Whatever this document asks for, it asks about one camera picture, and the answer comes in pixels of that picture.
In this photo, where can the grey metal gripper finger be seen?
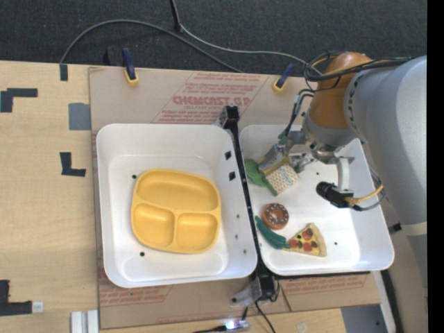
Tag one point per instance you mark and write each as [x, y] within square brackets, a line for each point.
[302, 162]
[273, 157]

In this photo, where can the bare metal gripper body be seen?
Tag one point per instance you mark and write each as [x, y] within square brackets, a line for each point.
[312, 147]

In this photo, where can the white patterned carton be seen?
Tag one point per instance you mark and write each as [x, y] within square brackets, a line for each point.
[282, 181]

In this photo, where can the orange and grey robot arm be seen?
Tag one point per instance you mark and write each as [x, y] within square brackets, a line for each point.
[388, 123]

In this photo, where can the green broccoli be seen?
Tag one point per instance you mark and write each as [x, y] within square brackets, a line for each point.
[254, 175]

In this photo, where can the thin black rod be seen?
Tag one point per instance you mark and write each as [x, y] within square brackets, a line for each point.
[247, 193]

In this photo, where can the brown doughnut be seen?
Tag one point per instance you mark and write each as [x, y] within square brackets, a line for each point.
[275, 216]

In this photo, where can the white plastic tray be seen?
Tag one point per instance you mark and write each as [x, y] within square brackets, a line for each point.
[118, 220]
[347, 227]

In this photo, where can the green bean pod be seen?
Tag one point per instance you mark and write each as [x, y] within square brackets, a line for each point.
[272, 237]

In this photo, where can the pizza slice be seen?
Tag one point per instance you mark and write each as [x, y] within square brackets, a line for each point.
[308, 243]

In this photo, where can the yellow divided plate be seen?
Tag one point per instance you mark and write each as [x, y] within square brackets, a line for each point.
[173, 210]

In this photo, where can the brown cardboard board red print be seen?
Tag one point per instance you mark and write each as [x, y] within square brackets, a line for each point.
[166, 99]

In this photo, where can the black cylinder on white bracket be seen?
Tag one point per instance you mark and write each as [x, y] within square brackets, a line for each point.
[333, 193]

